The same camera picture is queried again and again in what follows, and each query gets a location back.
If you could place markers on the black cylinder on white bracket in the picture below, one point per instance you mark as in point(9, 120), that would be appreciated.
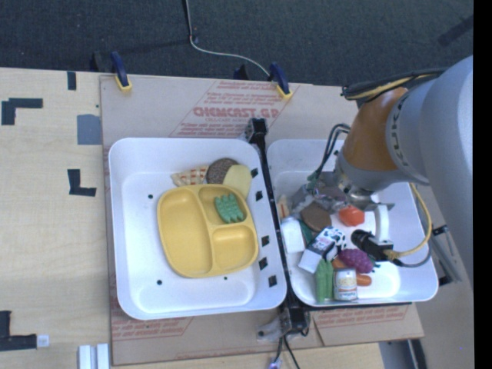
point(369, 242)

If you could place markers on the orange toy carrot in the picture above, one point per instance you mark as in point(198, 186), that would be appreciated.
point(364, 280)

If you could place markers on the dark green toy food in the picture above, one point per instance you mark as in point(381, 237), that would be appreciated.
point(306, 232)

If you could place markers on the purple toy grapes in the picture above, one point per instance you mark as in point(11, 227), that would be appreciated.
point(355, 260)

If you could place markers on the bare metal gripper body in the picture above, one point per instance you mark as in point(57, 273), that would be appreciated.
point(330, 192)

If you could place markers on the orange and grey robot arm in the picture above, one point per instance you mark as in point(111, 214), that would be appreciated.
point(430, 129)

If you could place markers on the white plastic tray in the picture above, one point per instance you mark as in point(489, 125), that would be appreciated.
point(134, 244)
point(396, 279)

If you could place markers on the cow print milk carton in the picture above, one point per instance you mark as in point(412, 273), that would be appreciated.
point(321, 246)

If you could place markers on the brown round biscuit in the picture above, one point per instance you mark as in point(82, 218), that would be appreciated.
point(218, 170)

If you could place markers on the pale yellow toy slice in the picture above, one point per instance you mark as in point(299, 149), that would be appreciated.
point(238, 177)

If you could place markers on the green toy waffle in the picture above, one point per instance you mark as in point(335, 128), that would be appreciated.
point(229, 208)

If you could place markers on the white plastic bottle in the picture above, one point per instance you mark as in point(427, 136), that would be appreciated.
point(292, 235)

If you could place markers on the small can yellow label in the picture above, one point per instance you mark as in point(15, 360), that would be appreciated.
point(345, 284)

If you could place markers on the yellow divided plate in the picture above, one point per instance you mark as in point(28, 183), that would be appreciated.
point(184, 229)

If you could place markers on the brown round toy patty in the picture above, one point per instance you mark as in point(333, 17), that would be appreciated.
point(315, 217)

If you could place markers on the orange toy pepper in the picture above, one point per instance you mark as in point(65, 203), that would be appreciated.
point(351, 215)

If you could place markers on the brown cardboard board red print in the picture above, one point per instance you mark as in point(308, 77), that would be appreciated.
point(161, 106)

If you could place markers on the thin black rod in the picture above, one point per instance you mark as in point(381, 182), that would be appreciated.
point(271, 194)

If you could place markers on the beige and red toy food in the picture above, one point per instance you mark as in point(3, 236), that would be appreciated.
point(283, 206)

